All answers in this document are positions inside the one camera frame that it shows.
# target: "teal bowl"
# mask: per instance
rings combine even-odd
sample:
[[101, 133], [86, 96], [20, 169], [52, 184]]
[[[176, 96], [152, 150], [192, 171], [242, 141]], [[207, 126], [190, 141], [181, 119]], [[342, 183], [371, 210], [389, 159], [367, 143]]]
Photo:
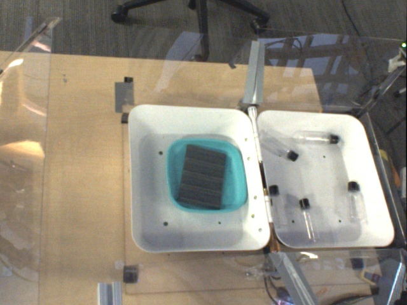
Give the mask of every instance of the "teal bowl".
[[[187, 145], [195, 145], [226, 154], [221, 208], [219, 210], [198, 208], [177, 202], [183, 174]], [[231, 212], [239, 209], [247, 199], [247, 183], [240, 151], [231, 143], [219, 139], [179, 139], [167, 150], [167, 184], [173, 204], [188, 212], [214, 213]]]

